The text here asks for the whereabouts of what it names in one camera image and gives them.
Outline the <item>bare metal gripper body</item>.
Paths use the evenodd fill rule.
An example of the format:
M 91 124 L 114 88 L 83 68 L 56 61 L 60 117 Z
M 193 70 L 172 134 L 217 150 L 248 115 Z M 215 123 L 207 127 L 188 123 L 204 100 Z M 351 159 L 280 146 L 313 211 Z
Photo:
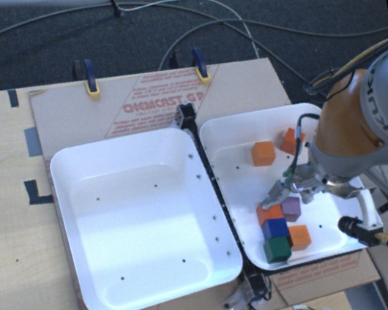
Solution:
M 305 189 L 314 189 L 314 196 L 319 193 L 329 193 L 334 196 L 348 199 L 356 197 L 362 185 L 352 183 L 352 178 L 343 178 L 331 174 L 320 165 L 307 163 L 286 171 L 286 183 L 291 192 L 299 194 Z

